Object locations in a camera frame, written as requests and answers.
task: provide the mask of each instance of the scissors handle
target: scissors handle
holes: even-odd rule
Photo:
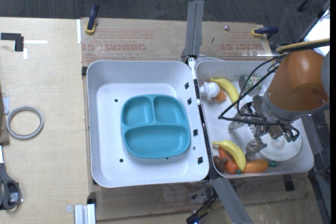
[[[17,201],[11,201],[10,194],[17,193]],[[7,172],[4,163],[0,163],[0,206],[5,209],[11,210],[17,206],[21,199],[21,190],[19,184],[11,179]]]

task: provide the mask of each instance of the yellow banana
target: yellow banana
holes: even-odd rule
[[[237,146],[234,142],[230,140],[223,140],[219,142],[212,141],[212,144],[220,146],[222,149],[229,152],[235,159],[235,162],[238,165],[239,169],[244,170],[246,165],[246,157],[239,146]]]
[[[229,80],[225,78],[220,79],[210,78],[210,81],[216,82],[223,91],[227,92],[227,94],[230,96],[232,103],[238,100],[239,92]]]

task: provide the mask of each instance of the blue plate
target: blue plate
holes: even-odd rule
[[[190,145],[189,122],[180,101],[169,95],[132,97],[121,110],[121,132],[127,150],[139,158],[168,158]]]

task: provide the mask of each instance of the scissors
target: scissors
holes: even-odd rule
[[[7,175],[0,144],[0,209],[11,210],[19,205],[20,200],[21,190],[19,184]]]

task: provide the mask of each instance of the gray ring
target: gray ring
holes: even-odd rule
[[[17,113],[19,113],[19,112],[21,112],[21,111],[32,111],[32,112],[34,112],[37,116],[38,116],[38,118],[39,118],[39,120],[40,120],[40,125],[39,125],[39,127],[34,131],[34,132],[32,132],[31,134],[28,134],[28,135],[20,135],[20,134],[17,134],[17,133],[15,133],[12,129],[11,129],[11,120],[12,120],[12,118],[17,114]],[[25,105],[25,106],[20,106],[20,107],[18,107],[18,108],[15,108],[15,109],[13,109],[9,114],[8,114],[8,118],[7,118],[7,121],[6,121],[6,124],[7,124],[7,129],[8,129],[8,131],[9,131],[9,133],[11,134],[11,136],[13,136],[14,138],[16,138],[16,139],[21,139],[21,140],[27,140],[27,139],[30,139],[30,138],[33,138],[34,136],[36,136],[41,130],[42,130],[42,127],[43,127],[43,117],[42,117],[42,114],[41,114],[41,112],[38,110],[38,109],[36,109],[36,108],[34,108],[34,107],[32,107],[32,106],[27,106],[27,105]]]

